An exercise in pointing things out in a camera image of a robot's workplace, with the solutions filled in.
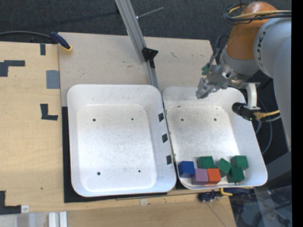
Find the orange cube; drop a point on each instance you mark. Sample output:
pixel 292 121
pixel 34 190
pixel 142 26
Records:
pixel 214 176

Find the purple cube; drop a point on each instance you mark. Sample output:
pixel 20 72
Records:
pixel 200 176

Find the white plastic tray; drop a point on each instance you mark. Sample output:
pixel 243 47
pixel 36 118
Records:
pixel 203 136
pixel 116 145

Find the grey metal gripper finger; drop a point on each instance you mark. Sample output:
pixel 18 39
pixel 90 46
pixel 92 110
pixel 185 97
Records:
pixel 209 89
pixel 200 89

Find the black cylinder on white bracket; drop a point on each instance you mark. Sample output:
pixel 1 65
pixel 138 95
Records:
pixel 243 110

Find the green cube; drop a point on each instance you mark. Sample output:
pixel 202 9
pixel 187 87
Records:
pixel 224 165
pixel 205 162
pixel 239 161
pixel 236 175

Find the blue cube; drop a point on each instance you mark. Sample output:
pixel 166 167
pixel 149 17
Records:
pixel 186 169

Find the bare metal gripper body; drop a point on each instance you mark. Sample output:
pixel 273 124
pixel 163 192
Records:
pixel 220 77

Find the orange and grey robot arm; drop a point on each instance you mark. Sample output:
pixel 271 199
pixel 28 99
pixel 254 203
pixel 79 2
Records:
pixel 272 46

